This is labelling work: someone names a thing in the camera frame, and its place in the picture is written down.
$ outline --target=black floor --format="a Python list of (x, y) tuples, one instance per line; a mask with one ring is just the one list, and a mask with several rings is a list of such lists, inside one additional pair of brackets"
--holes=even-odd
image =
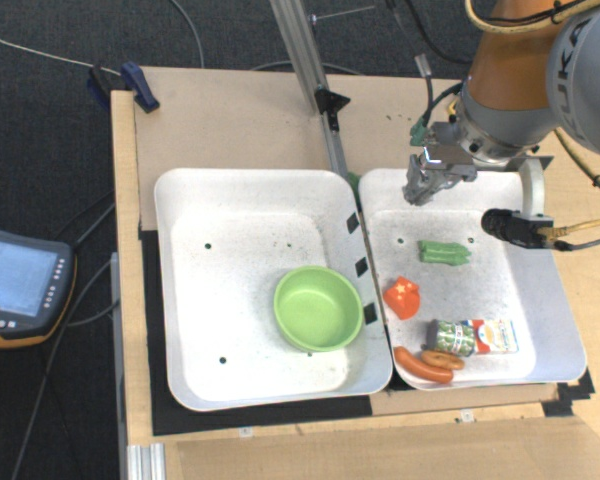
[[(205, 67), (250, 69), (286, 59), (268, 0), (176, 0), (199, 33)], [(470, 59), (480, 34), (463, 0), (412, 0), (437, 47)], [(479, 0), (488, 10), (495, 0)], [(409, 41), (384, 0), (305, 0), (318, 17), (322, 60), (368, 75), (417, 76), (410, 51), (426, 52), (435, 77), (462, 78), (468, 66), (425, 44), (398, 0)], [(119, 69), (199, 67), (192, 31), (167, 0), (0, 0), (0, 38), (35, 50)], [(110, 121), (86, 89), (88, 67), (0, 44), (0, 229), (75, 242), (113, 202)], [(70, 222), (63, 230), (65, 223)], [(116, 250), (112, 215), (78, 250), (77, 291)], [(105, 273), (76, 318), (111, 302)], [(18, 478), (118, 477), (112, 325), (102, 318), (63, 336)], [(11, 478), (53, 340), (0, 351), (0, 480)]]

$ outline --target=sausage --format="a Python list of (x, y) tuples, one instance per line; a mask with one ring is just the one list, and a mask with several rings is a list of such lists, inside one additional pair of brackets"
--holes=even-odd
[(464, 368), (464, 361), (462, 359), (439, 350), (423, 350), (420, 354), (420, 359), (429, 366), (437, 366), (439, 368), (446, 368), (447, 370), (462, 370)]
[(439, 382), (440, 384), (448, 384), (453, 380), (453, 372), (451, 370), (430, 366), (420, 361), (420, 359), (416, 358), (404, 347), (394, 347), (393, 356), (400, 366), (416, 377)]

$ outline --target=white tray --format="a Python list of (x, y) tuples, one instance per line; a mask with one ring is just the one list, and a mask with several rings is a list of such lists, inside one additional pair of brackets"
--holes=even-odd
[[(210, 411), (370, 394), (392, 356), (353, 192), (327, 171), (175, 169), (155, 186), (167, 374), (185, 407)], [(307, 354), (280, 334), (273, 295), (289, 270), (330, 267), (378, 318), (346, 348)]]
[[(481, 172), (476, 181), (442, 190), (420, 207), (404, 200), (405, 184), (405, 170), (379, 169), (363, 176), (359, 186), (381, 293), (398, 276), (420, 287), (420, 309), (411, 319), (402, 321), (385, 306), (391, 345), (417, 354), (433, 319), (508, 318), (520, 350), (474, 354), (447, 385), (396, 366), (402, 379), (418, 389), (578, 379), (586, 368), (585, 351), (552, 252), (510, 245), (487, 235), (480, 225), (490, 208), (520, 209), (519, 175)], [(460, 243), (471, 252), (469, 263), (422, 263), (419, 240)]]

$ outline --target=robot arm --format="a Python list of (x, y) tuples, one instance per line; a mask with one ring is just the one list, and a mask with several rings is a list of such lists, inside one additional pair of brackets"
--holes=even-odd
[(499, 0), (488, 21), (466, 5), (485, 33), (453, 120), (412, 136), (423, 146), (404, 187), (414, 205), (480, 170), (518, 170), (559, 126), (600, 154), (600, 0)]

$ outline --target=green bowl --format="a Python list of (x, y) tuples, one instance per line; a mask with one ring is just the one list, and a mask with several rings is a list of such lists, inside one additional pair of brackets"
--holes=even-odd
[(282, 335), (306, 352), (328, 352), (347, 346), (364, 318), (353, 285), (325, 267), (300, 267), (278, 283), (273, 309)]

